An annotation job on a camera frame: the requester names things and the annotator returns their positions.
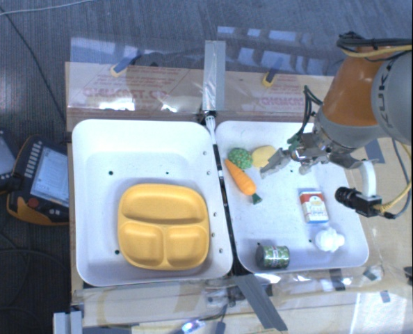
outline red and white box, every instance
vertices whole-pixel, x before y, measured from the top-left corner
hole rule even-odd
[[[299,199],[308,223],[326,223],[329,216],[324,203],[324,196],[320,191],[303,191]]]

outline green broccoli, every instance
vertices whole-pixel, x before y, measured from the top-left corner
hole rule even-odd
[[[228,159],[240,169],[250,168],[253,163],[252,155],[243,148],[234,148],[228,154]]]

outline yellow divided plate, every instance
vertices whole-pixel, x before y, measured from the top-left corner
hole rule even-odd
[[[209,249],[209,217],[204,198],[172,184],[137,184],[118,207],[118,241],[137,267],[179,271],[199,266]]]

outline green can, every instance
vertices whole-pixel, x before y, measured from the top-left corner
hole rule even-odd
[[[256,263],[262,269],[285,269],[290,263],[290,250],[286,246],[259,245]]]

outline toy carrot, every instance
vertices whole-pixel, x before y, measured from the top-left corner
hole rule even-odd
[[[252,179],[229,159],[225,159],[225,165],[241,192],[247,196],[252,196],[253,204],[261,202],[262,198],[256,194],[256,184]]]

